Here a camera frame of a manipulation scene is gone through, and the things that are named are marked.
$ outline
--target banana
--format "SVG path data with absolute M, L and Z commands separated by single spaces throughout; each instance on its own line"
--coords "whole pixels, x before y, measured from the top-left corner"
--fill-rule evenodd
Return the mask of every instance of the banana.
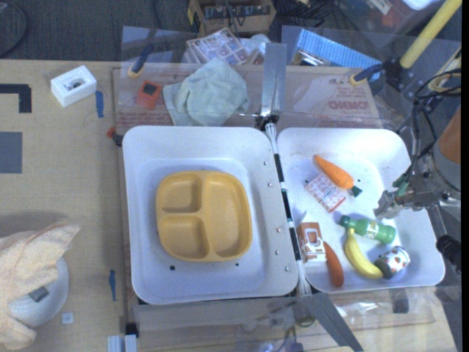
M 350 261 L 355 270 L 367 278 L 382 278 L 383 272 L 363 255 L 354 234 L 355 231 L 353 228 L 347 228 L 347 240 L 345 241 L 344 246 L 347 259 Z

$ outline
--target table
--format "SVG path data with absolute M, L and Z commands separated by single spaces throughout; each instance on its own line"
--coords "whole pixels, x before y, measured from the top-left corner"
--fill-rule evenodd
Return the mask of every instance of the table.
M 101 118 L 97 115 L 94 95 L 64 109 L 51 93 L 48 79 L 52 75 L 80 65 L 91 71 L 98 89 L 104 93 Z M 128 308 L 120 149 L 106 135 L 115 123 L 112 71 L 119 67 L 120 63 L 116 62 L 0 60 L 0 83 L 28 84 L 32 88 L 31 113 L 18 113 L 18 95 L 0 94 L 0 131 L 23 134 L 21 173 L 0 175 L 0 236 L 20 230 L 39 230 L 59 220 L 81 225 L 81 231 L 64 255 L 70 272 L 67 301 L 52 320 L 37 328 L 35 343 L 24 351 L 106 351 L 107 337 L 122 335 L 124 331 Z M 117 278 L 116 301 L 108 283 L 110 270 L 115 271 Z M 361 331 L 357 325 L 354 334 L 365 351 L 456 350 L 435 291 L 432 288 L 415 291 L 413 296 L 428 299 L 427 313 L 419 324 Z M 62 312 L 73 312 L 73 323 L 62 325 Z M 382 324 L 396 324 L 395 319 L 391 320 L 395 316 L 402 319 L 401 325 L 407 323 L 403 320 L 406 315 L 393 315 L 381 319 Z M 330 337 L 319 326 L 315 327 L 318 327 L 316 331 L 309 330 L 313 337 L 303 339 L 301 330 L 298 331 L 299 341 L 307 351 L 321 351 L 321 348 L 350 351 L 345 347 L 330 349 L 334 345 Z M 186 350 L 223 350 L 217 348 L 186 347 Z

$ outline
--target white plastic tray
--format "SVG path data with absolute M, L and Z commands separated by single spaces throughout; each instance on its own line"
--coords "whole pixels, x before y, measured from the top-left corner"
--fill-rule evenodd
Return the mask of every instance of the white plastic tray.
M 385 189 L 393 190 L 395 181 L 409 166 L 410 158 L 404 142 L 384 129 L 349 128 L 288 128 L 278 135 L 278 151 L 293 216 L 304 221 L 316 221 L 324 241 L 337 253 L 344 269 L 344 284 L 330 283 L 325 263 L 307 263 L 306 276 L 316 289 L 332 292 L 377 290 L 392 287 L 436 285 L 445 274 L 441 254 L 435 247 L 436 237 L 426 210 L 403 210 L 385 224 L 397 228 L 394 242 L 385 245 L 357 235 L 363 252 L 373 262 L 392 246 L 403 246 L 410 255 L 410 265 L 392 279 L 368 279 L 349 264 L 344 253 L 345 228 L 338 224 L 341 215 L 366 217 L 376 220 L 373 209 Z M 363 191 L 356 198 L 346 192 L 347 199 L 335 211 L 328 213 L 305 190 L 307 182 L 320 170 L 313 164 L 313 154 L 346 169 Z
M 283 296 L 298 282 L 275 162 L 253 128 L 138 126 L 124 136 L 132 285 L 149 304 Z M 167 175 L 218 170 L 243 184 L 253 240 L 240 258 L 192 263 L 167 254 L 157 235 L 155 194 Z

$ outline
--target green bottle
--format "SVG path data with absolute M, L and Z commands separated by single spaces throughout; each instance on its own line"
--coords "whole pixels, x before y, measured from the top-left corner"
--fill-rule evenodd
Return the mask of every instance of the green bottle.
M 392 243 L 396 237 L 396 228 L 377 221 L 368 219 L 354 220 L 349 216 L 342 216 L 339 224 L 345 228 L 353 228 L 357 235 L 373 238 L 382 243 Z

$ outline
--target yellow plate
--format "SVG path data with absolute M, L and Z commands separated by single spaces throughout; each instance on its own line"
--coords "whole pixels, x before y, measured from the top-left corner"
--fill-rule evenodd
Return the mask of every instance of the yellow plate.
M 166 176 L 156 192 L 156 222 L 161 245 L 180 260 L 233 260 L 246 253 L 252 242 L 245 189 L 225 172 Z

